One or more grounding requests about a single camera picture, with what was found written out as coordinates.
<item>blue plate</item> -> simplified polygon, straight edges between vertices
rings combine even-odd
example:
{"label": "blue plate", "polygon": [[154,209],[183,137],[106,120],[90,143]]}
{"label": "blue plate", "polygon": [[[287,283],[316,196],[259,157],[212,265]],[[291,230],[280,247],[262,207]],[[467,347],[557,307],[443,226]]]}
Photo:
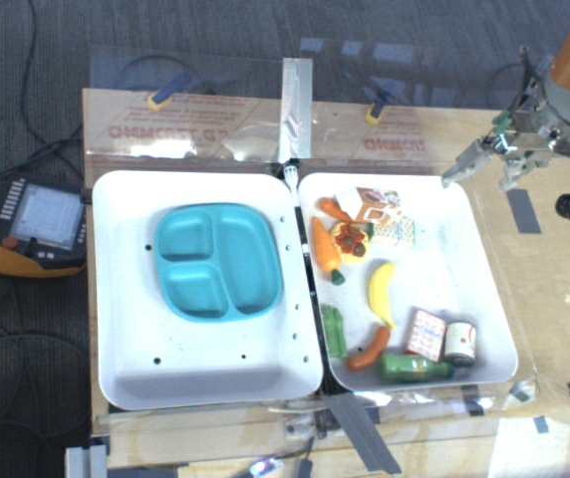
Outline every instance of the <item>blue plate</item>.
{"label": "blue plate", "polygon": [[190,205],[170,212],[156,226],[154,253],[165,301],[190,321],[263,315],[283,293],[270,228],[244,205]]}

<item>banana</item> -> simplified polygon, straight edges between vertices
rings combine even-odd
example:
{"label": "banana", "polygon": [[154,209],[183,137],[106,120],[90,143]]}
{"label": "banana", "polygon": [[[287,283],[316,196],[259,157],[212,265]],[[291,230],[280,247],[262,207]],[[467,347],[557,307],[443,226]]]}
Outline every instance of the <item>banana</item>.
{"label": "banana", "polygon": [[394,273],[396,273],[396,264],[392,262],[386,262],[379,266],[369,280],[368,290],[369,306],[372,312],[385,321],[390,330],[396,327],[387,292]]}

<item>white can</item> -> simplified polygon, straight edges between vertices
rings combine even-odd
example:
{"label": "white can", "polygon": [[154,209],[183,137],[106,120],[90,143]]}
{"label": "white can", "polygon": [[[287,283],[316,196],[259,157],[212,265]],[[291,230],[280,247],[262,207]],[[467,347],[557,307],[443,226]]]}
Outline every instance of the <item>white can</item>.
{"label": "white can", "polygon": [[467,322],[455,322],[446,326],[444,360],[456,366],[475,363],[475,326]]}

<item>table surface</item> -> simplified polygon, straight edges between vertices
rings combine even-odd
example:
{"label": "table surface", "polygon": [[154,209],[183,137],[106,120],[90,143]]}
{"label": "table surface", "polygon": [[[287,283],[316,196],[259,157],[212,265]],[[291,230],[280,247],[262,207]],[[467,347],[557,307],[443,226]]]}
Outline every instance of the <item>table surface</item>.
{"label": "table surface", "polygon": [[[158,158],[115,155],[106,147],[118,147],[117,144],[101,142],[111,124],[129,115],[132,101],[133,93],[128,91],[85,92],[87,188],[114,169],[167,169],[176,165]],[[253,121],[265,125],[275,117],[278,119],[279,102],[247,103],[251,109],[243,116],[243,126],[250,127]],[[393,108],[384,115],[380,127],[365,128],[359,119],[354,120],[354,116],[363,116],[365,110],[362,105],[314,104],[314,115],[321,116],[316,119],[314,135],[331,135],[334,140],[323,141],[327,149],[320,146],[319,155],[324,155],[324,159],[319,164],[327,167],[336,160],[334,154],[342,154],[361,170],[374,168],[371,161],[383,159],[398,171],[433,171],[447,163],[451,165],[473,139],[486,133],[495,115],[490,111]],[[219,123],[218,130],[226,125],[236,125],[236,129],[241,126],[239,122]],[[215,141],[217,145],[225,144],[233,135],[229,128],[225,130],[226,133],[220,133],[221,139]],[[341,141],[344,136],[349,141]],[[399,146],[385,147],[385,143],[394,140]],[[340,149],[336,143],[349,146]],[[252,146],[259,155],[267,156],[273,145],[272,140]],[[201,150],[203,157],[215,156],[217,151],[216,147]],[[260,159],[251,166],[260,168]],[[528,391],[532,399],[518,401],[509,395],[506,400],[495,398],[481,416],[460,411],[459,405],[448,399],[382,408],[379,432],[405,476],[570,474],[570,221],[555,212],[558,196],[570,193],[570,160],[555,158],[548,167],[523,177],[518,185],[530,197],[540,233],[518,232],[507,197],[496,186],[501,176],[501,163],[495,158],[461,185],[470,193],[475,217],[481,220],[478,228],[485,247],[490,248],[489,262],[500,295],[513,307],[511,329],[521,335],[518,345],[531,359],[531,377],[522,387],[533,388]],[[189,463],[179,468],[181,478],[229,477],[246,470],[261,455],[303,448],[304,434],[297,439],[284,429],[284,424],[305,421],[306,414],[300,412],[235,405],[109,413],[97,371],[93,236],[90,206],[93,418],[97,435],[110,434],[109,467]],[[342,430],[317,437],[309,458],[314,463],[315,477],[371,475]],[[298,458],[285,458],[284,467],[272,475],[296,476],[298,462]]]}

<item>toy bottle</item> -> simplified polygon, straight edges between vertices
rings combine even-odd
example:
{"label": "toy bottle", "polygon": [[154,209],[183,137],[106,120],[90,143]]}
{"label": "toy bottle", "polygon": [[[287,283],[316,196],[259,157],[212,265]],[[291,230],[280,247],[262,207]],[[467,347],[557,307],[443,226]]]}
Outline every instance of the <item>toy bottle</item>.
{"label": "toy bottle", "polygon": [[416,355],[384,353],[378,358],[378,373],[385,382],[427,382],[453,376],[453,364]]}

